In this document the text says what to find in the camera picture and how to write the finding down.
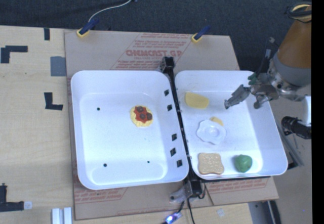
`light wood surface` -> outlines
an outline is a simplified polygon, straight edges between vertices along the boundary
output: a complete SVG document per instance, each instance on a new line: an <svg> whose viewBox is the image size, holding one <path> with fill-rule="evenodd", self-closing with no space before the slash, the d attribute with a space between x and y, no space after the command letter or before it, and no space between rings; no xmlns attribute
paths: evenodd
<svg viewBox="0 0 324 224"><path fill-rule="evenodd" d="M0 47L28 46L0 64L0 183L7 201L32 209L0 212L0 223L51 223L52 208L73 208L66 77L52 77L50 57L65 57L64 30L0 26ZM46 110L44 92L63 110ZM73 223L162 223L172 212L79 220ZM177 223L191 223L189 211ZM252 223L247 204L193 209L196 223Z"/></svg>

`white tray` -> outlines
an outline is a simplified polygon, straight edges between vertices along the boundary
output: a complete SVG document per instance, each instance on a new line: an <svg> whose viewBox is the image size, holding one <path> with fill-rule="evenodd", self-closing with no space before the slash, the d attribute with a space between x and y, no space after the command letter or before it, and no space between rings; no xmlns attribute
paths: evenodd
<svg viewBox="0 0 324 224"><path fill-rule="evenodd" d="M279 175L287 169L287 157L269 103L254 109L255 97L250 95L242 103L225 109L224 101L243 84L248 86L249 71L182 71L176 75L175 85L180 103L188 150L194 172L203 179L217 180L241 177ZM195 109L185 103L185 93L193 92L210 100L205 109ZM224 123L226 137L218 145L202 141L197 135L199 123L211 117ZM224 173L200 174L198 154L221 155ZM240 154L253 159L252 168L238 172L234 157Z"/></svg>
<svg viewBox="0 0 324 224"><path fill-rule="evenodd" d="M71 80L71 91L77 173L85 187L98 190L170 183L188 175L165 75L157 71L80 71ZM130 110L136 105L152 111L149 127L132 123Z"/></svg>

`blue clamp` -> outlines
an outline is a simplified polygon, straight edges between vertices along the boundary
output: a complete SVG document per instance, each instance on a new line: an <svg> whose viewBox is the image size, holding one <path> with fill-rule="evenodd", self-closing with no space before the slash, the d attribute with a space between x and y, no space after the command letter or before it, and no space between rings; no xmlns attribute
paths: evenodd
<svg viewBox="0 0 324 224"><path fill-rule="evenodd" d="M88 35L89 30L91 30L98 23L99 23L99 19L97 18L91 19L83 28L76 31L76 35L80 38L85 37L86 35Z"/></svg>
<svg viewBox="0 0 324 224"><path fill-rule="evenodd" d="M201 37L206 34L211 29L210 25L205 26L202 30L200 30L198 33L194 34L191 37L191 41L194 43L197 43L201 40Z"/></svg>

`green pepper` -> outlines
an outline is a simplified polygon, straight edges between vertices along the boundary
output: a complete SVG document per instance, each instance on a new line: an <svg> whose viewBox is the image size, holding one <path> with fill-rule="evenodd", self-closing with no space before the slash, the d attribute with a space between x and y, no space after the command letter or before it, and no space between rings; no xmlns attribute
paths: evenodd
<svg viewBox="0 0 324 224"><path fill-rule="evenodd" d="M252 166L252 157L248 155L239 155L235 157L235 167L237 171L245 173Z"/></svg>

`cardboard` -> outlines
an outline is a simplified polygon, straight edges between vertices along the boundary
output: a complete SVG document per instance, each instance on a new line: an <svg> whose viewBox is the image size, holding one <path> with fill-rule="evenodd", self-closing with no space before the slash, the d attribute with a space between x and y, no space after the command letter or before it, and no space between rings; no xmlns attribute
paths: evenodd
<svg viewBox="0 0 324 224"><path fill-rule="evenodd" d="M238 70L229 36L204 35L198 43L189 34L91 31L79 38L65 31L68 109L73 167L75 219L177 210L169 195L182 182L92 191L77 178L70 81L81 70L156 70L164 56L175 59L175 74L182 70ZM277 198L272 177L206 184L208 195L192 207L233 204Z"/></svg>

